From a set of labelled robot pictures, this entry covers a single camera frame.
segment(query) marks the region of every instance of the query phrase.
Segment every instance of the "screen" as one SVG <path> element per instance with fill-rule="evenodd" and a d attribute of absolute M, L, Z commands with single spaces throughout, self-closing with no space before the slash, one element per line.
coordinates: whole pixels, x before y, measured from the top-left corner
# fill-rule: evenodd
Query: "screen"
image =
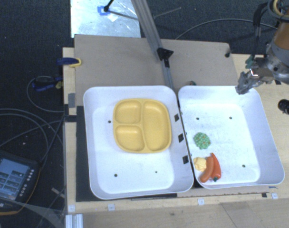
<path fill-rule="evenodd" d="M 0 197 L 15 200 L 29 167 L 8 159 L 0 160 Z"/>

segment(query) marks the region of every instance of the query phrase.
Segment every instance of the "white tray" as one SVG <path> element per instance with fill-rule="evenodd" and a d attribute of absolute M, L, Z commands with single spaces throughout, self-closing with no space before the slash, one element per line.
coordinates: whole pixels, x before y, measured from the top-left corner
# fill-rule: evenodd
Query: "white tray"
<path fill-rule="evenodd" d="M 159 153 L 129 153 L 121 150 L 113 135 L 113 109 L 128 98 L 148 98 L 168 109 L 172 142 Z M 187 191 L 194 177 L 185 139 L 179 142 L 183 126 L 177 98 L 165 86 L 93 87 L 84 94 L 89 180 L 100 199 L 118 199 Z"/>
<path fill-rule="evenodd" d="M 284 170 L 271 135 L 260 96 L 251 89 L 238 95 L 233 86 L 185 86 L 178 98 L 192 163 L 213 152 L 222 177 L 197 181 L 207 189 L 279 184 Z M 200 150 L 193 137 L 202 132 L 211 145 Z"/>

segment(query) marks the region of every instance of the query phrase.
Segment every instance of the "carrot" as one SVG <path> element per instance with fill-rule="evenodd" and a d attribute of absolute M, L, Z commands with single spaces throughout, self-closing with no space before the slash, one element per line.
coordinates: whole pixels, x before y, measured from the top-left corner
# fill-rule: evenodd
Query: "carrot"
<path fill-rule="evenodd" d="M 206 168 L 205 172 L 200 177 L 200 181 L 203 183 L 206 182 L 211 177 L 211 174 L 213 172 L 213 169 L 214 169 L 213 157 L 209 156 L 207 158 L 206 166 L 207 166 L 207 168 Z"/>
<path fill-rule="evenodd" d="M 218 159 L 216 158 L 216 156 L 213 153 L 211 153 L 211 156 L 213 157 L 213 162 L 214 162 L 214 168 L 213 168 L 213 172 L 211 174 L 211 178 L 214 181 L 217 181 L 222 176 L 221 166 L 220 166 Z"/>

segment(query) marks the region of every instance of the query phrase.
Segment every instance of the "black bracket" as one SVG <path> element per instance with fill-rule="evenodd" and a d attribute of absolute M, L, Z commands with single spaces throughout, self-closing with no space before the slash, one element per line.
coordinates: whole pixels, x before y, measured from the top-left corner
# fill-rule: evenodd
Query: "black bracket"
<path fill-rule="evenodd" d="M 170 51 L 170 50 L 167 50 L 167 49 L 160 47 L 157 49 L 157 54 L 159 56 L 159 59 L 161 61 L 162 60 L 164 61 L 165 66 L 170 67 L 169 58 L 173 54 L 173 51 Z"/>

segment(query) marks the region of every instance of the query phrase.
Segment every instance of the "yellow divided plate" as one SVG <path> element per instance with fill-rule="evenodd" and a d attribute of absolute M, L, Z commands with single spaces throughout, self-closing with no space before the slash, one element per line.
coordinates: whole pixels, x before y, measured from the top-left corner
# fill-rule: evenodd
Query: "yellow divided plate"
<path fill-rule="evenodd" d="M 127 152 L 161 152 L 171 144 L 168 109 L 156 100 L 119 101 L 114 108 L 113 128 L 117 145 Z"/>

